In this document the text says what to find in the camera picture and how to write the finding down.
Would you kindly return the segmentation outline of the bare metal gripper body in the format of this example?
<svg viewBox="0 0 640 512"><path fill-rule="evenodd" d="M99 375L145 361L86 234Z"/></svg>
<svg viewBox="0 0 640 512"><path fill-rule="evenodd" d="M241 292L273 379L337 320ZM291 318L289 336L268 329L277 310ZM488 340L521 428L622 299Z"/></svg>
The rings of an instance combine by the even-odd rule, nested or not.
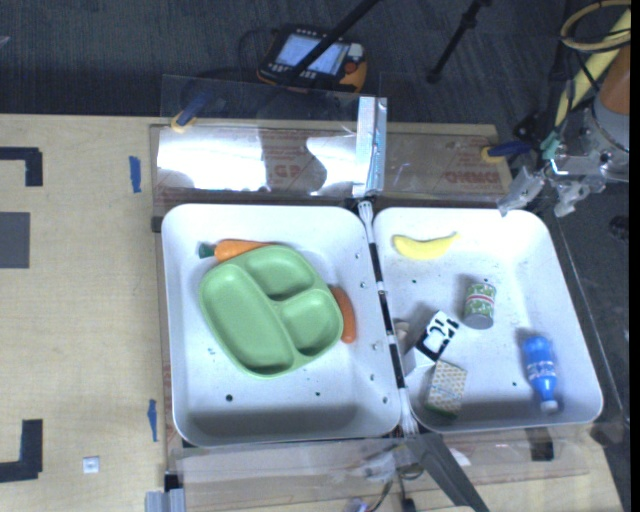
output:
<svg viewBox="0 0 640 512"><path fill-rule="evenodd" d="M559 194L590 194L629 181L629 116L607 107L568 114L542 142L546 175Z"/></svg>

